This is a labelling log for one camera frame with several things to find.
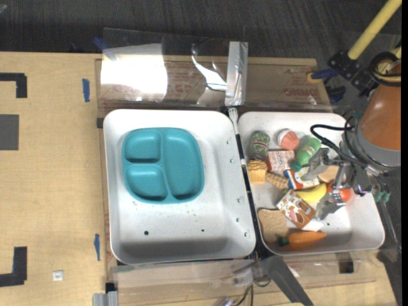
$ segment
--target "toy bottle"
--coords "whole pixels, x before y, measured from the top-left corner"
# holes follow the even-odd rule
[[[291,164],[291,169],[298,172],[320,148],[321,142],[317,138],[309,138],[306,144],[296,153],[296,161]]]
[[[278,243],[280,246],[289,245],[291,249],[297,250],[318,242],[326,236],[327,233],[321,231],[299,231],[291,233],[287,238],[279,237]]]

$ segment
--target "green bottle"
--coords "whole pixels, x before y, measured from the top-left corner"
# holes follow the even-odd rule
[[[320,148],[321,142],[317,138],[309,138],[306,144],[296,153],[296,161],[291,164],[291,169],[298,172]]]

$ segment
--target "white plastic tray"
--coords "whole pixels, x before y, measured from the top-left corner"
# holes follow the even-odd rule
[[[198,142],[205,184],[193,201],[151,204],[126,189],[121,151],[141,128],[180,128]],[[256,243],[231,121],[220,112],[115,110],[104,120],[110,242],[126,264],[242,258]]]
[[[264,131],[271,136],[270,149],[279,149],[277,135],[282,129],[292,129],[300,139],[300,146],[312,136],[310,127],[314,124],[326,124],[344,127],[345,120],[334,113],[298,113],[298,112],[247,112],[238,120],[244,153],[248,155],[250,138],[255,131]],[[316,131],[333,143],[339,145],[341,131],[316,129]],[[336,156],[331,150],[329,157]],[[282,197],[279,189],[272,185],[256,184],[251,186],[252,195],[257,211],[261,208],[273,209],[275,203]],[[278,255],[317,254],[325,252],[356,251],[379,248],[385,239],[385,233],[378,209],[371,194],[364,197],[353,196],[347,205],[334,214],[329,214],[324,221],[321,231],[327,237],[310,245],[303,251],[288,251],[278,244],[267,245],[269,250]],[[295,225],[287,220],[289,229]]]

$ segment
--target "gray square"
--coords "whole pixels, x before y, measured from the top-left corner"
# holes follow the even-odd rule
[[[0,115],[0,150],[18,150],[19,115]]]

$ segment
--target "black corner marker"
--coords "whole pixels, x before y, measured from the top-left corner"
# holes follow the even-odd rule
[[[12,273],[0,274],[0,287],[19,286],[27,280],[27,247],[14,247]]]
[[[24,73],[0,73],[0,82],[15,82],[15,97],[27,97],[27,76]]]

